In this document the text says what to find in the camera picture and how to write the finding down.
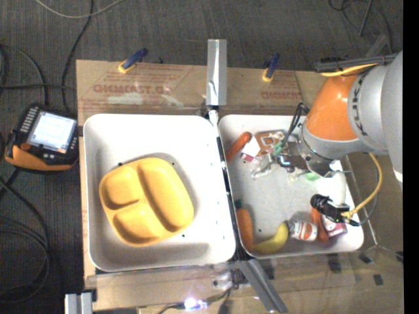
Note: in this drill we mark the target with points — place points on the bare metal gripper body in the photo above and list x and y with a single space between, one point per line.
294 160

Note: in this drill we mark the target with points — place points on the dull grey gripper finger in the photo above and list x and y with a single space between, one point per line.
260 172
270 160

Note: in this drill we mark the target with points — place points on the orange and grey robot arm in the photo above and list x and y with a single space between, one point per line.
330 116

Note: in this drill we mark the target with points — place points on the brown and white biscuit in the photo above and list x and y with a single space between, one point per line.
266 141

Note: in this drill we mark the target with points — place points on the white and pink packet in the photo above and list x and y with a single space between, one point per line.
251 150

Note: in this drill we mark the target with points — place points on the clear bottle with green cap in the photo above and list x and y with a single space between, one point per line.
311 176

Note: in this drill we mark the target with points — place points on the orange-red toy sausage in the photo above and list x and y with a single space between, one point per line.
237 146
319 229

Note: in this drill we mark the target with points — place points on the white plastic tray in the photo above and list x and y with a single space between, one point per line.
278 201
157 132

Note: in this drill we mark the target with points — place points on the orange toy carrot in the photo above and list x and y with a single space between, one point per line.
245 226

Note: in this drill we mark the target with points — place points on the white bottle with red label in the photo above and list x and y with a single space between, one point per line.
302 230

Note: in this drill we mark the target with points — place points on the yellow banana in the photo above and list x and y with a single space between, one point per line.
273 242

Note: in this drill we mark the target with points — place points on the pink and white carton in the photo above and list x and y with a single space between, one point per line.
335 229

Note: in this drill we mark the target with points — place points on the yellow divided plate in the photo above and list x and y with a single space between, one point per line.
147 201

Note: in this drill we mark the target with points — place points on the brown cardboard board, red print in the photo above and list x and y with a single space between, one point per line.
147 87

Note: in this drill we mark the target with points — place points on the black cylinder on white bracket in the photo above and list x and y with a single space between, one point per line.
329 206

